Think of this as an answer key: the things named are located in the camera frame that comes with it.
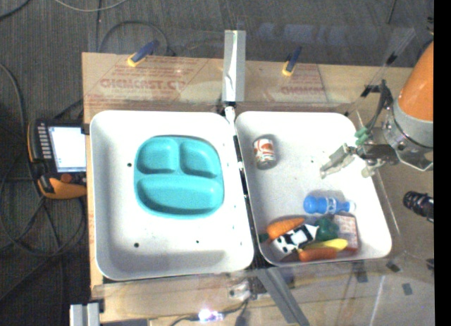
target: blue and yellow clamp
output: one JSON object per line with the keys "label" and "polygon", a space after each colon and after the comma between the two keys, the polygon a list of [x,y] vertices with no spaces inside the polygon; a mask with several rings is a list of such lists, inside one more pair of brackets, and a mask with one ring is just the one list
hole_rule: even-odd
{"label": "blue and yellow clamp", "polygon": [[295,65],[299,55],[301,54],[302,47],[299,46],[295,49],[293,54],[289,54],[287,59],[285,60],[285,64],[283,65],[282,74],[291,76],[295,71]]}
{"label": "blue and yellow clamp", "polygon": [[146,58],[146,56],[153,54],[154,50],[159,45],[160,45],[160,43],[156,39],[152,42],[147,43],[138,52],[132,54],[130,57],[127,58],[128,65],[131,65],[132,67],[136,67],[141,62],[143,62],[143,60]]}

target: handheld device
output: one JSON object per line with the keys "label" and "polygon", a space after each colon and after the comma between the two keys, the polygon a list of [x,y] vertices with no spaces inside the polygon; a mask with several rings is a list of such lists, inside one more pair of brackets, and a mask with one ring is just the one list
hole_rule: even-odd
{"label": "handheld device", "polygon": [[33,120],[27,131],[28,154],[37,185],[50,199],[86,195],[85,135],[80,122]]}

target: device screen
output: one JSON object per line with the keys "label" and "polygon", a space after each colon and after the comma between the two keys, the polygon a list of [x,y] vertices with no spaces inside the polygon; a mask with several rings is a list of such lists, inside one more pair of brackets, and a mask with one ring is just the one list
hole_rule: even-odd
{"label": "device screen", "polygon": [[86,171],[85,135],[79,127],[48,127],[56,170],[64,172]]}

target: gray floor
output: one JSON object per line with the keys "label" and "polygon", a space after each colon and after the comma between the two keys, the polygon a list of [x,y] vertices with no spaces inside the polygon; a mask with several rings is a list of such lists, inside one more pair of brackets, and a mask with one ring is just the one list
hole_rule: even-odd
{"label": "gray floor", "polygon": [[[247,59],[284,61],[293,44],[301,44],[299,61],[305,63],[378,66],[398,50],[393,65],[412,67],[432,40],[433,24],[428,17],[434,16],[434,0],[397,0],[389,23],[393,0],[128,0],[99,13],[74,11],[54,0],[30,0],[3,17],[24,1],[0,0],[0,63],[20,87],[25,122],[54,117],[81,99],[83,51],[131,54],[142,46],[143,39],[157,38],[167,45],[159,54],[221,58],[223,31],[242,29],[248,35]],[[61,1],[83,9],[99,6],[99,0]],[[101,6],[117,1],[101,0]],[[4,150],[0,175],[6,175],[16,155],[23,155],[8,174],[1,195],[2,213],[14,232],[27,223],[37,207],[37,197],[26,180],[18,101],[4,70],[0,70],[0,95]],[[74,118],[79,112],[75,107],[65,116]],[[423,184],[431,186],[429,177],[410,185],[416,185],[419,192],[430,192],[420,189]],[[402,191],[389,192],[399,199]],[[68,240],[77,231],[78,203],[49,202],[48,210],[59,241]],[[425,228],[420,234],[433,234],[431,224],[423,219],[401,208],[397,213],[406,237],[411,236],[412,222]],[[52,234],[49,220],[41,212],[26,241],[54,251]],[[0,247],[7,243],[1,231]],[[433,257],[433,250],[421,249],[418,242],[410,245],[409,252],[420,260]],[[45,260],[15,246],[0,253],[0,324],[67,325],[68,305],[89,300],[86,236],[64,256],[43,263]],[[40,263],[43,266],[34,271]]]}

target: teal plate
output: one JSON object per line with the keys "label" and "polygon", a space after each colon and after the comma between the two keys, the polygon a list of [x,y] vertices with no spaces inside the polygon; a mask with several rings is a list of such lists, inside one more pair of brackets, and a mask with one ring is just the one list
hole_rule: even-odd
{"label": "teal plate", "polygon": [[215,212],[224,200],[219,155],[203,139],[158,136],[138,149],[135,194],[146,211],[172,218],[198,218]]}

